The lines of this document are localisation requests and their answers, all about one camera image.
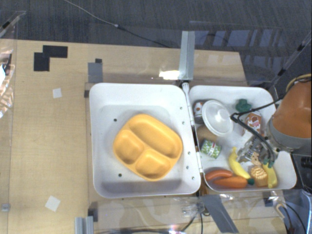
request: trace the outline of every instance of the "carrot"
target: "carrot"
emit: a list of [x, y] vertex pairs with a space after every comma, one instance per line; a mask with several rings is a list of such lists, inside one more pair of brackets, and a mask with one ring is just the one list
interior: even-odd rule
[[230, 188], [245, 188], [248, 184], [247, 179], [241, 176], [233, 176], [227, 178], [221, 178], [213, 181], [216, 185], [222, 185]]
[[233, 173], [229, 170], [218, 169], [218, 170], [213, 170], [205, 174], [205, 178], [206, 178], [206, 181], [209, 181], [216, 177], [231, 177], [232, 175]]

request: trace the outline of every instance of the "wooden surface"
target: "wooden surface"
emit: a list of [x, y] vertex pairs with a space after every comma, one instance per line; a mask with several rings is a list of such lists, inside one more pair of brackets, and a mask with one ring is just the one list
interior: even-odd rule
[[[50, 72], [34, 72], [34, 52], [42, 52], [43, 45], [68, 46], [68, 58], [51, 58]], [[159, 71], [178, 68], [179, 50], [18, 41], [9, 234], [73, 234], [75, 217], [87, 215], [87, 131], [83, 95], [88, 62], [94, 62], [95, 58], [103, 60], [105, 79], [124, 78], [120, 74], [156, 78]], [[224, 80], [235, 78], [245, 82], [237, 53], [196, 51], [195, 76], [214, 81], [222, 76]], [[61, 98], [53, 98], [52, 91], [56, 88], [61, 88]], [[51, 195], [60, 200], [56, 212], [45, 207]], [[134, 207], [125, 210], [116, 200], [100, 199], [99, 209], [102, 207], [110, 217], [110, 222], [106, 218], [101, 222], [101, 228], [117, 220], [120, 212], [129, 214], [123, 221], [115, 221], [116, 224], [131, 226], [134, 224], [131, 212], [137, 206], [144, 206], [143, 202], [136, 201]], [[163, 209], [166, 207], [160, 205], [154, 214], [161, 215]], [[280, 233], [283, 226], [278, 220], [276, 214], [268, 215], [265, 220], [277, 223], [271, 228], [273, 233]], [[241, 228], [248, 223], [256, 225], [253, 220], [237, 222]], [[215, 227], [209, 228], [211, 220], [207, 225], [205, 233], [217, 233]]]

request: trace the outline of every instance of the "yellow banana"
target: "yellow banana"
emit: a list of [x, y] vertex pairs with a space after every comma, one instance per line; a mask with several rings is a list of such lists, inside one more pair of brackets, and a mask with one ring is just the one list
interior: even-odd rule
[[268, 164], [262, 165], [265, 172], [268, 174], [268, 187], [273, 188], [277, 186], [277, 177], [273, 167], [269, 168]]
[[239, 164], [239, 162], [236, 161], [237, 154], [236, 154], [236, 147], [233, 147], [232, 153], [229, 156], [229, 165], [232, 171], [245, 179], [250, 179], [250, 175], [248, 172], [242, 168], [242, 166]]

